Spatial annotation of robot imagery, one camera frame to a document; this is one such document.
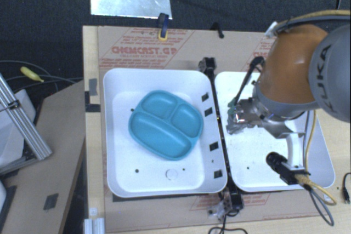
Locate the blue divided plate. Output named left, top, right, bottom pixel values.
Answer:
left=128, top=89, right=204, bottom=162

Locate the thin black rod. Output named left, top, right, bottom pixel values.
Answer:
left=207, top=68, right=235, bottom=193

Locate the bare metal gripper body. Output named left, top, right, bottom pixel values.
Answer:
left=233, top=98, right=276, bottom=129

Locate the brown cardboard board red print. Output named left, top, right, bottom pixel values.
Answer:
left=97, top=26, right=351, bottom=229

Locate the black cylinder on white bracket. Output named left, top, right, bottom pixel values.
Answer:
left=265, top=117, right=312, bottom=186

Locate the white plastic tray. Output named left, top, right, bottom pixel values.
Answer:
left=103, top=67, right=229, bottom=198
left=214, top=71, right=336, bottom=192

